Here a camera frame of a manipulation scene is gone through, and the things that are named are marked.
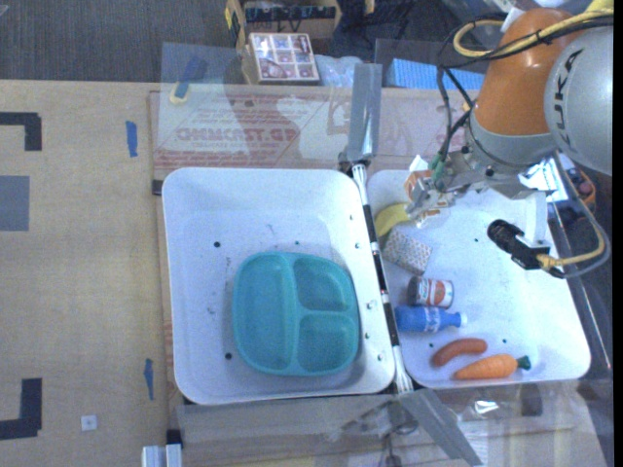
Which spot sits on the brown cardboard board red print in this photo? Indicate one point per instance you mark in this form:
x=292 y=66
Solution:
x=253 y=134

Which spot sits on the teal divided plate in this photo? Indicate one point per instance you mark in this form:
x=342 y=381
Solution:
x=292 y=314

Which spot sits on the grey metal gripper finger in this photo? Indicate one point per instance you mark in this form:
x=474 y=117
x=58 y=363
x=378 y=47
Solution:
x=417 y=198
x=437 y=203

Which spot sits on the blue bottle white cap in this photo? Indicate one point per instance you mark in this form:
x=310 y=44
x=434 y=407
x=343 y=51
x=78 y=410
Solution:
x=423 y=319

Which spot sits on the black cylinder on white bracket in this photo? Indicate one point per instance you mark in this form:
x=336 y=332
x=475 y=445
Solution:
x=516 y=243

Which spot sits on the yellow banana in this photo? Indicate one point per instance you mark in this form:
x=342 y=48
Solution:
x=389 y=218

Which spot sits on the orange and white can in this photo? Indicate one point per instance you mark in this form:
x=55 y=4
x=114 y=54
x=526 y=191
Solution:
x=433 y=292

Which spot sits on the orange and white carton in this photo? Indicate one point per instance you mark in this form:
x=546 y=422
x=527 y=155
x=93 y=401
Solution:
x=414 y=179

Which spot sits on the orange sausage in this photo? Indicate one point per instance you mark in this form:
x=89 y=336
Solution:
x=457 y=351

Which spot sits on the orange carrot green top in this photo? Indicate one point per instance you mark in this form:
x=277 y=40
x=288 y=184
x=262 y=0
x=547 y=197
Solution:
x=487 y=368

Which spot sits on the white orange patterned packet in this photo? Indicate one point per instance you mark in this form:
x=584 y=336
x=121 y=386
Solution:
x=408 y=252

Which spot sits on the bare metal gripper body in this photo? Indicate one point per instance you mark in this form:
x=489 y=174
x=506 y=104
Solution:
x=467 y=173

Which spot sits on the white plastic tray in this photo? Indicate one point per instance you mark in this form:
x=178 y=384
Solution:
x=272 y=212
x=506 y=309

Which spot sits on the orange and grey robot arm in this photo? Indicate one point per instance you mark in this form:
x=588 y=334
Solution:
x=516 y=90

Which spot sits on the flat box with picture squares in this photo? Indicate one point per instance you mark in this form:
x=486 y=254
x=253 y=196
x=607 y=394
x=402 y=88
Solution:
x=283 y=57

